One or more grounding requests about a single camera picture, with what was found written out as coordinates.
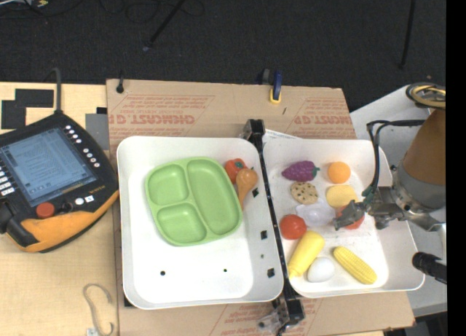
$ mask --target emergency stop button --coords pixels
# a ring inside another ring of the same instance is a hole
[[[40,203],[36,207],[36,214],[40,219],[50,218],[55,213],[55,206],[52,203]]]

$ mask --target cardboard box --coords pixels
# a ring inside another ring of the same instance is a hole
[[[343,91],[331,87],[282,86],[282,101],[269,101],[270,86],[198,82],[107,81],[110,156],[128,136],[238,137],[249,119],[266,129],[301,138],[353,139]],[[115,222],[120,334],[270,335],[257,321],[270,303],[203,305],[163,310],[125,306],[122,288],[120,220]],[[287,335],[337,335],[409,327],[414,317],[405,292],[303,299],[306,318]]]

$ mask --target toy egg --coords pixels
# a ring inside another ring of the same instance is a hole
[[[328,257],[317,257],[307,271],[307,280],[322,283],[335,275],[335,264]]]

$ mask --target green plate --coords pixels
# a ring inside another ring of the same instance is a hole
[[[176,246],[223,238],[242,222],[233,184],[223,166],[209,157],[156,167],[146,177],[146,196],[155,225]]]

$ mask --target orange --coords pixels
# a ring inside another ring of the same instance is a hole
[[[342,161],[336,161],[328,166],[327,174],[328,178],[330,178],[333,183],[345,183],[350,179],[351,169],[348,164]]]

